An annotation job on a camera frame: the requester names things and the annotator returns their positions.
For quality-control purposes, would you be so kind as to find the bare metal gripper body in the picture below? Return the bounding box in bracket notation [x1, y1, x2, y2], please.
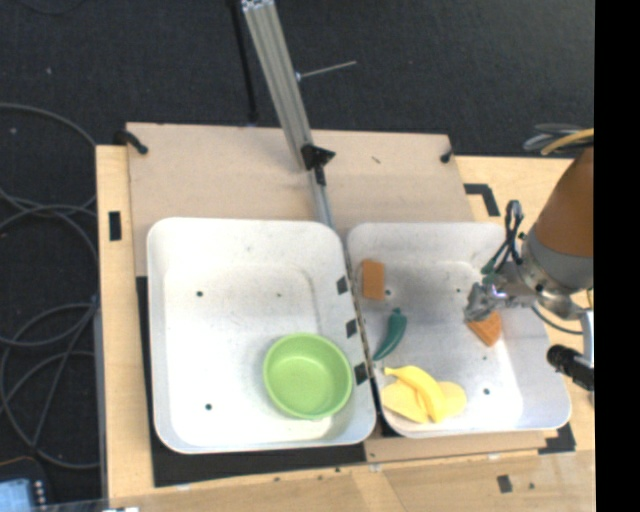
[491, 261, 590, 320]

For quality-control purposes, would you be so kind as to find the orange ridged wedge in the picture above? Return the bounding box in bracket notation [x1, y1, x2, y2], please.
[465, 310, 503, 349]

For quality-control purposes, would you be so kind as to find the white plastic tray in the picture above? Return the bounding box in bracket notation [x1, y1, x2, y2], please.
[146, 216, 378, 455]
[345, 221, 573, 440]

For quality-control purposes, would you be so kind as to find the green chili pepper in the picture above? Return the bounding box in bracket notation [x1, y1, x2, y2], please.
[371, 307, 409, 363]

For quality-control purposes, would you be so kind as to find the pale yellow crisp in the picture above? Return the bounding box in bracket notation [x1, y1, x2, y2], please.
[436, 380, 469, 418]
[380, 381, 430, 425]

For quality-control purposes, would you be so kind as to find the yellow banana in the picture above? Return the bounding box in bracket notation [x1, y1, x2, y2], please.
[383, 364, 448, 425]

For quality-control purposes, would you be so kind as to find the orange bread slice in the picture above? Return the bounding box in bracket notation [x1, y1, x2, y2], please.
[360, 258, 387, 302]

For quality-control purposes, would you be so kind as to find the thin black and white rod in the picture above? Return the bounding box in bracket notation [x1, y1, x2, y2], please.
[313, 166, 377, 389]

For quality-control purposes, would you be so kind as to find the green bowl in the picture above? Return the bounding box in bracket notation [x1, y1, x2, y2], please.
[262, 332, 355, 421]

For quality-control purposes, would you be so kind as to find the pale brown flat board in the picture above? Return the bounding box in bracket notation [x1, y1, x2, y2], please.
[124, 122, 564, 464]

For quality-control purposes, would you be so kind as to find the black cylinder on white bracket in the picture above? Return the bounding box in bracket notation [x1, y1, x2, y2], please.
[546, 308, 595, 392]

